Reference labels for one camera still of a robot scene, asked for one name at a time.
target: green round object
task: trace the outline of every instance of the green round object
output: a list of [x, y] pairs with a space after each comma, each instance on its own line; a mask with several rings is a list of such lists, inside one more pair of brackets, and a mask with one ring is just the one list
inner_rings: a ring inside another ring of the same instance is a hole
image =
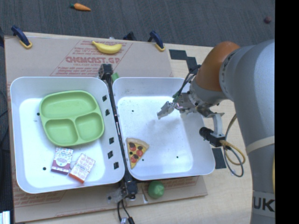
[[164, 185], [161, 181], [152, 181], [148, 189], [149, 196], [152, 198], [162, 197], [164, 194]]

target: banana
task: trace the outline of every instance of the banana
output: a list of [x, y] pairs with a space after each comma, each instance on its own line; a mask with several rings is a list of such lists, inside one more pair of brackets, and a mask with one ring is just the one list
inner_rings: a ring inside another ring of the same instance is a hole
[[96, 48], [102, 52], [107, 54], [114, 54], [116, 52], [119, 52], [122, 45], [121, 44], [115, 44], [115, 45], [106, 45], [102, 43], [97, 43], [95, 41], [92, 42], [93, 45], [96, 46]]

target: pizza slice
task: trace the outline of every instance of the pizza slice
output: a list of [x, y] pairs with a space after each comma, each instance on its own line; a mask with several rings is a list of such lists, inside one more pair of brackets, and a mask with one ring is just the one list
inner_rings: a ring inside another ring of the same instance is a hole
[[127, 138], [126, 142], [130, 165], [133, 169], [150, 146], [146, 142], [135, 138]]

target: cardboard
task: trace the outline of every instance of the cardboard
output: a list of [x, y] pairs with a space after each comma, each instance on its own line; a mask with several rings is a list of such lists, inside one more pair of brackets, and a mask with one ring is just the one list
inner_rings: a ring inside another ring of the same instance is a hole
[[[118, 184], [70, 189], [57, 192], [29, 194], [18, 186], [15, 165], [13, 127], [10, 110], [10, 84], [18, 77], [96, 77], [100, 65], [110, 63], [120, 77], [173, 77], [167, 51], [160, 52], [153, 42], [120, 41], [89, 37], [25, 33], [32, 42], [25, 49], [15, 36], [5, 37], [7, 93], [12, 156], [12, 179], [15, 222], [28, 222], [53, 217], [77, 215], [115, 209], [107, 200], [107, 193], [117, 190]], [[92, 41], [106, 44], [122, 43], [117, 54], [100, 53]], [[127, 206], [205, 196], [207, 189], [202, 176], [161, 180], [164, 196], [152, 199], [147, 194], [149, 183], [138, 184], [135, 200]]]

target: carrot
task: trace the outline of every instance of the carrot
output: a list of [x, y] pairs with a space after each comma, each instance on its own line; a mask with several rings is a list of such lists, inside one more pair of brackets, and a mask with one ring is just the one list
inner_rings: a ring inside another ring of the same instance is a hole
[[89, 7], [86, 7], [80, 3], [74, 3], [74, 4], [70, 4], [70, 7], [73, 7], [76, 10], [80, 10], [80, 11], [91, 11], [91, 9]]

